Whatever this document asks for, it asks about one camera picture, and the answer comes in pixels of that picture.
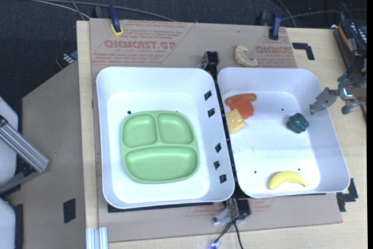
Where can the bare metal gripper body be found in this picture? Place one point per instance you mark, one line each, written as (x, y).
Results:
(356, 90)

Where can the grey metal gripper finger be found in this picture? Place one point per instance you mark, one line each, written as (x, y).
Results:
(351, 104)
(324, 99)

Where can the dark green bell pepper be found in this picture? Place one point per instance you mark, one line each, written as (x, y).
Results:
(297, 123)

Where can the white plastic tray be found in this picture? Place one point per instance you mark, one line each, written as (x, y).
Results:
(163, 81)
(279, 151)

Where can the red-orange tomato slice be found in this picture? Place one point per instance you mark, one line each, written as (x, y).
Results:
(245, 109)

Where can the orange sausage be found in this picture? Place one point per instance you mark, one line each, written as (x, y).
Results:
(240, 97)

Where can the yellow banana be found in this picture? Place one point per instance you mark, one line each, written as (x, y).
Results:
(287, 178)

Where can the yellow cheese wedge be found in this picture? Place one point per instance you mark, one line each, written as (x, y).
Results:
(235, 122)

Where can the beige croissant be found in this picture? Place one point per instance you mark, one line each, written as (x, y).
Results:
(241, 56)

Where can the green divided plate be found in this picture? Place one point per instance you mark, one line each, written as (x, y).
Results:
(159, 147)

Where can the brown cardboard board red print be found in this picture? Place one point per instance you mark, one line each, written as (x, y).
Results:
(151, 40)

